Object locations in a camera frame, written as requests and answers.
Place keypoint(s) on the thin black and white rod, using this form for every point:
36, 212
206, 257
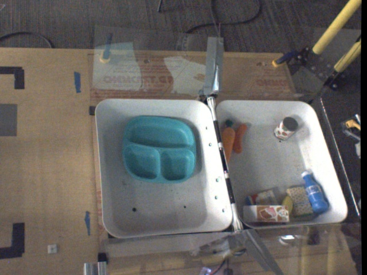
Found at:
219, 142

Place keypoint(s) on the small colourful carton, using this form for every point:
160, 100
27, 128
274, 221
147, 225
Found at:
265, 197

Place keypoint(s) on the blue bottle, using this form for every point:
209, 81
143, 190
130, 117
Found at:
315, 195

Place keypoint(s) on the patterned beige packet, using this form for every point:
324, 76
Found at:
300, 200

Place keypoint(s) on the small white square block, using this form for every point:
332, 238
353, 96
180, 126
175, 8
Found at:
52, 248

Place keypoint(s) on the brown cardboard board red print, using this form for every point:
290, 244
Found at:
243, 79

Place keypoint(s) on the white carton with picture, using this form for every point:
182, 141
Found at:
268, 213

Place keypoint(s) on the yellow lemon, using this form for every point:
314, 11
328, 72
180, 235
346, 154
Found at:
288, 204

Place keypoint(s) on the orange carrot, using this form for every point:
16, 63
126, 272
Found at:
228, 140

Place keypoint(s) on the blue divided plate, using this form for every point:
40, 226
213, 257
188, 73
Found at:
160, 133

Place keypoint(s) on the white plastic tray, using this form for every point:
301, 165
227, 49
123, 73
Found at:
160, 205
266, 168

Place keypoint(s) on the small can dark lid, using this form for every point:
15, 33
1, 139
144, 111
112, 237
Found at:
285, 130

